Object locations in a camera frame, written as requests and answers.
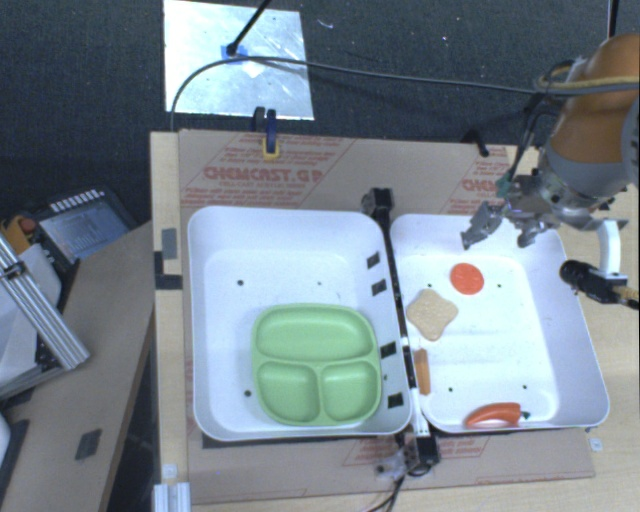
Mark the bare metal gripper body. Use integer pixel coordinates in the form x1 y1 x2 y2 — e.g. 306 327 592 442
501 171 615 233

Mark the red round slice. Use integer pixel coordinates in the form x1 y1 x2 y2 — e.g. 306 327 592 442
449 262 485 297

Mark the beige toy bread slice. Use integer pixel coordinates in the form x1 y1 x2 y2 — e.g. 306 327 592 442
405 288 460 343

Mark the thin black and white rod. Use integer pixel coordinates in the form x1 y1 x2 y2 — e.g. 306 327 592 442
377 212 431 441

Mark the white plastic tray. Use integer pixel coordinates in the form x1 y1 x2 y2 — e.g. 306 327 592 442
389 213 611 434
187 205 415 443

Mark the orange toy sausage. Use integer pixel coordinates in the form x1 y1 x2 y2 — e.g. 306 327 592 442
412 348 432 396

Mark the orange toy pepper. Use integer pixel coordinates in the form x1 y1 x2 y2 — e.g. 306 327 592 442
465 402 531 429

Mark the brown cardboard board red print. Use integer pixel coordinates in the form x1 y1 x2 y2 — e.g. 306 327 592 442
177 128 597 506

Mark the green divided plate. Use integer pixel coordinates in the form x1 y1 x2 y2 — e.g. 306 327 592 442
250 303 384 428

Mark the black cylinder on white bracket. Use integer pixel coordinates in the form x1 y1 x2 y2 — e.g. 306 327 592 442
559 218 630 305

